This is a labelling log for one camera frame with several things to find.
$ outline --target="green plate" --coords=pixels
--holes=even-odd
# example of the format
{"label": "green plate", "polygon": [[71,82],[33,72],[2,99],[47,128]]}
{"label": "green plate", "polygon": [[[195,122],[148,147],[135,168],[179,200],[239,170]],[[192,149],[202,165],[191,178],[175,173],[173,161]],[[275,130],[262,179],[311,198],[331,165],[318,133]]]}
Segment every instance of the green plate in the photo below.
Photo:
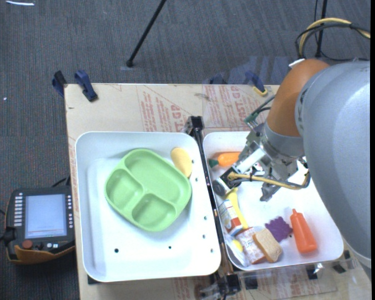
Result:
{"label": "green plate", "polygon": [[108,203],[124,218],[147,231],[168,228],[188,204],[190,180],[154,151],[133,149],[106,181]]}

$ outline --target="tripod leg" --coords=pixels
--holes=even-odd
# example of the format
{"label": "tripod leg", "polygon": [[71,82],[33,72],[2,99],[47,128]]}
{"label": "tripod leg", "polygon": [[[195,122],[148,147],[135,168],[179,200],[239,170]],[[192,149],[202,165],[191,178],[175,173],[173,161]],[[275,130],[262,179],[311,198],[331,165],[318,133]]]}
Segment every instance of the tripod leg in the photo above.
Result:
{"label": "tripod leg", "polygon": [[[322,14],[321,19],[325,18],[326,15],[326,5],[328,4],[328,0],[324,0],[322,4]],[[323,42],[323,30],[319,32],[319,38],[318,38],[318,45],[317,45],[317,52],[315,53],[315,56],[317,58],[321,57],[321,44]]]}
{"label": "tripod leg", "polygon": [[163,8],[166,1],[167,0],[161,0],[159,6],[157,7],[156,12],[154,13],[153,17],[151,18],[149,24],[147,25],[146,30],[144,30],[142,37],[140,38],[139,42],[137,43],[137,46],[135,47],[135,50],[132,52],[131,57],[126,61],[126,65],[128,67],[133,66],[133,59],[136,57],[136,54],[138,53],[140,47],[142,46],[143,41],[145,40],[146,36],[148,35],[151,27],[153,26],[155,20],[157,19],[158,15],[159,15],[159,13],[160,13],[161,9]]}

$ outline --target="white tray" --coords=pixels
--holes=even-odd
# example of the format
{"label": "white tray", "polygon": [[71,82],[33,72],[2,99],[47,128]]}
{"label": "white tray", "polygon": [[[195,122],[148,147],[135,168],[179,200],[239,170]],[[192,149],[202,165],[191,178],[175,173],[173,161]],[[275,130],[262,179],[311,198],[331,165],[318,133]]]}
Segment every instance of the white tray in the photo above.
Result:
{"label": "white tray", "polygon": [[[206,159],[212,159],[221,152],[242,151],[246,143],[248,132],[212,132],[209,133],[203,141],[203,148]],[[217,179],[228,168],[216,166],[209,169],[211,180]],[[303,183],[306,169],[299,163],[299,171],[296,172],[289,181],[293,183]],[[280,245],[283,253],[277,262],[262,262],[244,267],[227,248],[227,253],[231,262],[241,270],[252,271],[259,269],[279,268],[298,264],[317,263],[324,261],[333,261],[339,258],[343,252],[343,239],[339,229],[335,225],[328,213],[324,203],[311,181],[306,189],[291,190],[286,188],[279,189],[268,202],[261,202],[262,182],[243,182],[238,190],[237,196],[239,208],[249,226],[262,226],[270,220],[281,216],[291,227],[290,215],[292,209],[303,213],[311,231],[317,241],[318,249],[309,254],[300,254],[297,250],[294,236],[283,239]],[[223,200],[214,194],[219,205]]]}
{"label": "white tray", "polygon": [[[147,148],[172,163],[174,147],[184,148],[194,161],[191,200],[167,229],[144,231],[108,204],[104,183],[130,150]],[[194,138],[181,132],[87,132],[76,141],[76,167],[82,258],[90,277],[115,282],[203,276],[218,269],[213,209]]]}

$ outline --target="screen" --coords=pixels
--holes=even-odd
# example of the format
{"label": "screen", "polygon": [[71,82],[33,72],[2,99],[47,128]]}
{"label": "screen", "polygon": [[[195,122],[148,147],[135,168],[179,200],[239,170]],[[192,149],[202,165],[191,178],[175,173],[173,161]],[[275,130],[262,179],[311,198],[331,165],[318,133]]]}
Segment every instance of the screen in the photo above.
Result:
{"label": "screen", "polygon": [[26,196],[25,239],[67,235],[65,194]]}

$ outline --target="button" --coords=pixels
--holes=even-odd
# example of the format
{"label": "button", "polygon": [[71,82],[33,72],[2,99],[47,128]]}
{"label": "button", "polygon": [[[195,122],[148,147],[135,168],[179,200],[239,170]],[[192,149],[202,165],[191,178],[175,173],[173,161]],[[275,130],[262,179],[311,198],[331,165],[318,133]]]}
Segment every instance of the button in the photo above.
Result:
{"label": "button", "polygon": [[33,242],[31,240],[24,240],[22,242],[22,247],[26,250],[30,250],[33,247]]}

